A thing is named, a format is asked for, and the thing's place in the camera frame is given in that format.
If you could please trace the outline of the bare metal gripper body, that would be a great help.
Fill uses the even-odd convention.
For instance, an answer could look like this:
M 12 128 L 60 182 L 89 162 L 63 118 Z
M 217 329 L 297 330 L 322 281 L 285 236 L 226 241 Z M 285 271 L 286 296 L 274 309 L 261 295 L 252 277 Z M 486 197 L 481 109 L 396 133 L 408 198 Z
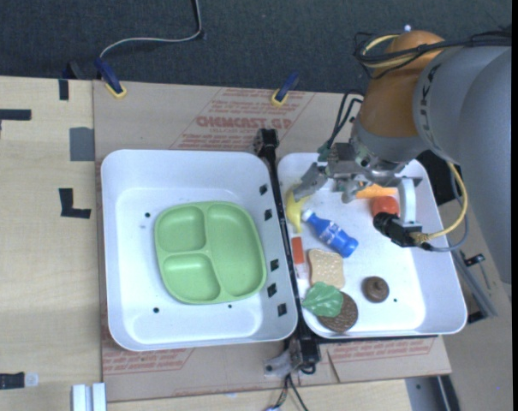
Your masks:
M 393 162 L 378 157 L 359 141 L 335 143 L 327 158 L 326 172 L 341 187 L 341 180 L 360 178 L 381 187 L 394 187 L 396 175 L 406 162 Z

